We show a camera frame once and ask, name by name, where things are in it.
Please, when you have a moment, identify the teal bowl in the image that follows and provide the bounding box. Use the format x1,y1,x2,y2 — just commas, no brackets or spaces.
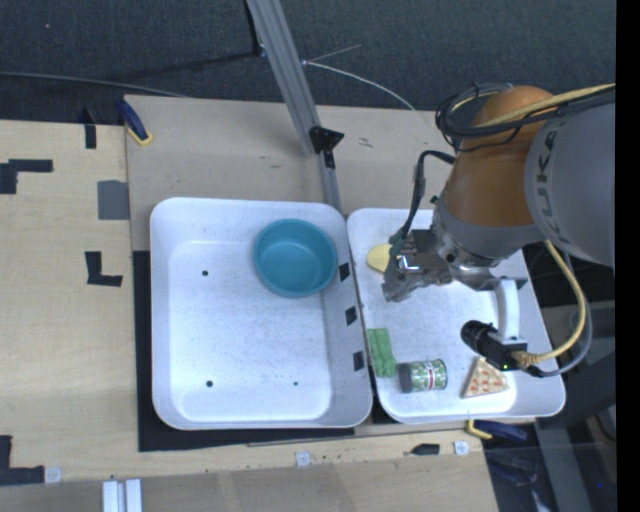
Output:
252,218,340,300

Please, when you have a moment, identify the green and red can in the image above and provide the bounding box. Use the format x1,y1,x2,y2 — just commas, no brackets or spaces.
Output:
396,358,449,395

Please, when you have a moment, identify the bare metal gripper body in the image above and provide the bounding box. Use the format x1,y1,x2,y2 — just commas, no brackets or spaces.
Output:
396,228,502,293

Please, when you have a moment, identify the black cylinder on white bracket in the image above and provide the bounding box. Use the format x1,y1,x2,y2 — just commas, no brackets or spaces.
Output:
459,277,530,373

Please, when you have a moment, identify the yellow round biscuit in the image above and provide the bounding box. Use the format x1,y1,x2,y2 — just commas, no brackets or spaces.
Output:
365,243,401,274

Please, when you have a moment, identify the brown cardboard board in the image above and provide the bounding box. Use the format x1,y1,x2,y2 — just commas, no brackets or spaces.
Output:
123,94,539,448

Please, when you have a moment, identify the pizza slice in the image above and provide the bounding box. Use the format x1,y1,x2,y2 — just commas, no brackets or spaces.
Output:
459,355,512,400

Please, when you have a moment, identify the white plastic tray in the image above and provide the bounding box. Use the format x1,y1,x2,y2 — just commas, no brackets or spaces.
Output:
345,207,568,426
149,196,374,432

